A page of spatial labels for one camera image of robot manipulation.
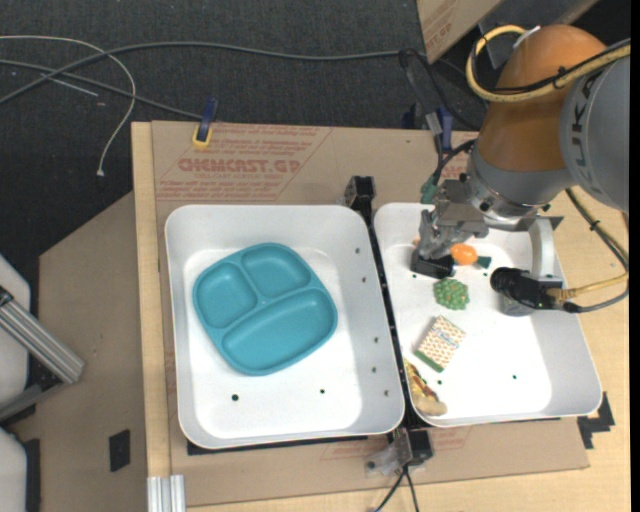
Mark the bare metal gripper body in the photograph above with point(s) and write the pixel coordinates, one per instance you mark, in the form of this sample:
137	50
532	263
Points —
462	207

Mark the white plastic tray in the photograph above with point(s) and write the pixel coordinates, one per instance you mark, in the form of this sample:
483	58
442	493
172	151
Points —
280	415
500	360

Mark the black rectangular block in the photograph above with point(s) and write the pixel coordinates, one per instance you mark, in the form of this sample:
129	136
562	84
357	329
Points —
432	267

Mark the brown cardboard board, red print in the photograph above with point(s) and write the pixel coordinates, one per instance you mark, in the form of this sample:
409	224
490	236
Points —
240	165

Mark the black cylinder on white bracket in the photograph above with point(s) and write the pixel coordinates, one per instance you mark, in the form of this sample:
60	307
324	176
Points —
520	285

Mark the patterned small carton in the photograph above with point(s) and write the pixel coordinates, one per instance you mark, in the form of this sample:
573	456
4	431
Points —
440	344

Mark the orange carrot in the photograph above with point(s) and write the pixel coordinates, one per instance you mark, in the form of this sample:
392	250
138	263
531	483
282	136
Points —
464	253

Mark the pizza slice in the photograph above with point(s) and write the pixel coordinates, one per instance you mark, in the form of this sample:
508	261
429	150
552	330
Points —
422	392

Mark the blue divided plate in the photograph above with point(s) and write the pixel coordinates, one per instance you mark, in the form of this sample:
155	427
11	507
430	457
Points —
265	310

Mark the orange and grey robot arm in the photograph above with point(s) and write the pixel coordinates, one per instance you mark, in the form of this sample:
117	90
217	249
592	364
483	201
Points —
530	125

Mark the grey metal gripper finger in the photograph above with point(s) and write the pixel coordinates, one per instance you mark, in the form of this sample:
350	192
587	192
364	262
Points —
426	235
445	245

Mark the green grapes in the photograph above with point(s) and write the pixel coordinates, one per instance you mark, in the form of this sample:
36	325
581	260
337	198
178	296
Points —
451	294

